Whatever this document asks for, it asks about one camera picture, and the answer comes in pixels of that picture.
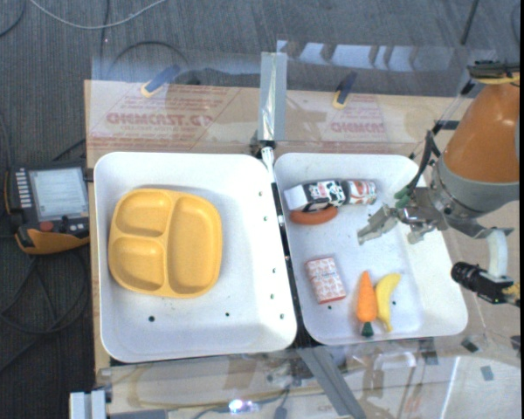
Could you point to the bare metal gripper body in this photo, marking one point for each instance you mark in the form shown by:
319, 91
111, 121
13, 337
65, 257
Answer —
428, 210

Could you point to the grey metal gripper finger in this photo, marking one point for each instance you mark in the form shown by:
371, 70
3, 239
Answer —
375, 225
419, 232

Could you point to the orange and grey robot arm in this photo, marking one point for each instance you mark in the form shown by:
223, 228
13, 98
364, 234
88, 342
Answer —
484, 146

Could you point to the orange and white can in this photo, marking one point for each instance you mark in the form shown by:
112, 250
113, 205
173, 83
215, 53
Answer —
360, 192

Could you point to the white plastic tray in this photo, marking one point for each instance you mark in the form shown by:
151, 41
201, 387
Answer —
192, 334
428, 290

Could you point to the white cow print carton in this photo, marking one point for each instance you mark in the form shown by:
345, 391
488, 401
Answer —
319, 192

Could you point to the orange sausage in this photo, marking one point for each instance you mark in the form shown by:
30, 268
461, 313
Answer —
310, 217

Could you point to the yellow banana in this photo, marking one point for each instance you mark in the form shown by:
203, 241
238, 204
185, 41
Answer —
386, 295

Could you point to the orange patterned packet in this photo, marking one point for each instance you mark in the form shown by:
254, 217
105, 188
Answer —
326, 280

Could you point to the orange carrot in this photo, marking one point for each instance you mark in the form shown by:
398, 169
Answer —
367, 299

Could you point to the yellow divided plate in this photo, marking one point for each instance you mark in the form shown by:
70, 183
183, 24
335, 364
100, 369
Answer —
166, 242

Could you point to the brown cardboard board red print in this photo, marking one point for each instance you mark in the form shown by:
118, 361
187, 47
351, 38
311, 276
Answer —
192, 120

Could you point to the black cylinder on white bracket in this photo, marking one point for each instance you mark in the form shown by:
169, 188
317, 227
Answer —
484, 273

